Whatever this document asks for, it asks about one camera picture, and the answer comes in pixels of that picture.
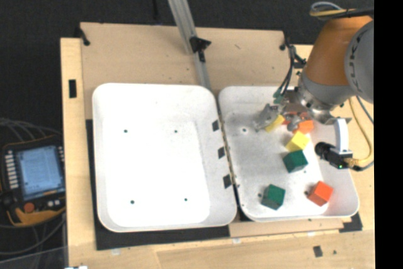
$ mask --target orange cube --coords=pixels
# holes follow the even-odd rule
[[[308,195],[308,199],[315,204],[322,206],[326,204],[333,193],[333,187],[325,184],[323,181],[318,181],[316,186]]]
[[[295,133],[297,131],[302,132],[303,134],[308,134],[314,129],[314,121],[313,120],[305,120],[298,124],[298,128],[293,130],[292,132]]]

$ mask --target black mat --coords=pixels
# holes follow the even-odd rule
[[[96,210],[94,176],[93,121],[86,120],[88,157],[91,172],[91,190],[94,205],[96,248],[98,250],[141,246],[146,244],[178,243],[229,237],[229,227],[208,227],[202,229],[166,230],[152,232],[116,233],[105,228],[99,221]]]

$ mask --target wooden table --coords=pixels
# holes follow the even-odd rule
[[[95,244],[85,120],[91,95],[105,82],[198,84],[193,58],[174,26],[81,23],[90,46],[79,38],[60,41],[67,237],[69,264],[96,268],[374,268],[374,173],[353,173],[360,198],[362,230],[340,232],[355,219],[288,220],[258,224],[236,218],[230,237],[190,243],[154,244],[98,251]],[[207,70],[215,95],[230,85],[279,85],[288,56],[279,49],[282,31],[197,28],[212,41]],[[308,57],[312,46],[299,45]],[[296,84],[297,77],[292,77]],[[359,119],[373,138],[373,126],[356,104]],[[373,113],[373,106],[366,104]],[[334,115],[350,117],[348,105]],[[350,149],[363,158],[368,147],[357,124],[349,123]],[[315,250],[321,249],[322,256]]]

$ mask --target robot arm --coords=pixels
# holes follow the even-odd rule
[[[273,123],[278,114],[289,121],[289,131],[306,119],[334,125],[336,146],[320,142],[315,148],[316,153],[337,168],[366,169],[358,165],[358,160],[348,150],[346,120],[335,118],[331,111],[352,96],[373,103],[374,20],[367,15],[368,12],[373,10],[348,11],[336,5],[332,10],[312,10],[312,16],[327,22],[308,60],[303,62],[298,86],[283,92],[280,92],[283,84],[279,87],[275,99],[277,105],[266,105],[256,120],[256,130]],[[286,45],[293,60],[295,48]]]

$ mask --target wooden cube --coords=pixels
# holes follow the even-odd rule
[[[298,124],[297,129],[293,130],[293,133],[295,134],[297,131],[299,131],[306,135],[306,134],[309,134],[309,132],[311,132],[313,129],[314,129],[314,121],[305,120]]]
[[[309,143],[309,138],[301,131],[297,131],[285,146],[290,152],[302,151]]]
[[[293,151],[283,158],[284,165],[289,173],[300,171],[308,165],[308,160],[303,151]]]
[[[333,193],[333,187],[318,181],[315,187],[310,191],[308,199],[319,206],[326,204]]]
[[[277,210],[280,206],[283,205],[285,196],[285,190],[270,184],[263,193],[262,204],[267,206],[273,210]]]

